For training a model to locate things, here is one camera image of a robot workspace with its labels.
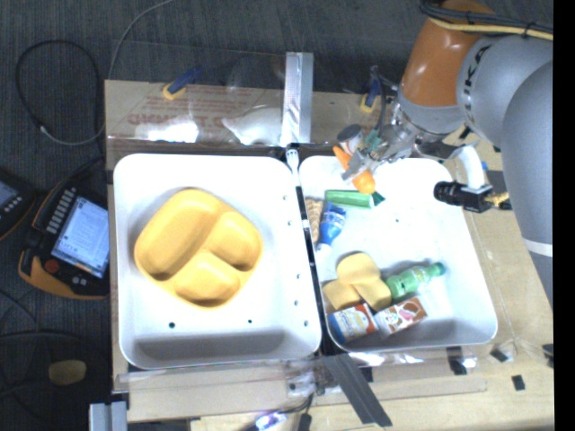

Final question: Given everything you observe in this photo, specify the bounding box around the black cylinder on white bracket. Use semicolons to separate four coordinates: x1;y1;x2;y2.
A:
433;144;495;214

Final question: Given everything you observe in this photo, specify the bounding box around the white plastic tray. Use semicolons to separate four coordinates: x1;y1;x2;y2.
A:
297;154;499;354
111;152;323;371

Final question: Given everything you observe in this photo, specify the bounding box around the yellow divided plate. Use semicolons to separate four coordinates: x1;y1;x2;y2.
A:
133;187;264;309

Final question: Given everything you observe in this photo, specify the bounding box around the white, blue and orange carton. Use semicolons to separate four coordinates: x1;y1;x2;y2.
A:
327;303;379;345

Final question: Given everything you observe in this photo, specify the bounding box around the blue and white bottle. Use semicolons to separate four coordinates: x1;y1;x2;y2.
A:
315;201;348;252

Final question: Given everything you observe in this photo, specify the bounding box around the small yellow bread slice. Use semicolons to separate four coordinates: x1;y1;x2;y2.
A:
322;279;361;312

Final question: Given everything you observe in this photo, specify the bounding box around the orange carrot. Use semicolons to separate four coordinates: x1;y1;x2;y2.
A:
332;145;386;207

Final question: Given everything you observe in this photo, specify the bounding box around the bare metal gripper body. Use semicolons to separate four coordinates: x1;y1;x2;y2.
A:
361;104;423;163

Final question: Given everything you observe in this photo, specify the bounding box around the green plastic bottle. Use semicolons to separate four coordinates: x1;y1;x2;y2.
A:
385;261;447;302

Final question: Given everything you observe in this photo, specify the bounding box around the green tube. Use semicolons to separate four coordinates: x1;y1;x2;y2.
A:
323;189;375;210

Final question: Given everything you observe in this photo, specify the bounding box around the brown cardboard board, red print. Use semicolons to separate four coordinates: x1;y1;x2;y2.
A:
103;78;518;422

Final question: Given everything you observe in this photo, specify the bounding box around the beige waffle cone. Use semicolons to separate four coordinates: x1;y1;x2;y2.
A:
305;198;326;244

